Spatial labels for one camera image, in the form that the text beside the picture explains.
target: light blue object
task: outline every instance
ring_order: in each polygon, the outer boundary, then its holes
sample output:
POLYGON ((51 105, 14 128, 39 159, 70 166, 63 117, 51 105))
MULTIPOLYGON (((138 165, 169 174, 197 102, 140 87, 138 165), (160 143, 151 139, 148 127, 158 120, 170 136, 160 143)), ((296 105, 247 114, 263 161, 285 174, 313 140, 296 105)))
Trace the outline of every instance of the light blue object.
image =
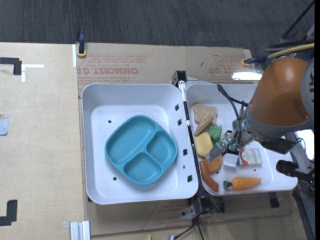
POLYGON ((135 115, 120 125, 104 147, 108 161, 138 185, 158 180, 178 154, 174 139, 157 122, 135 115))

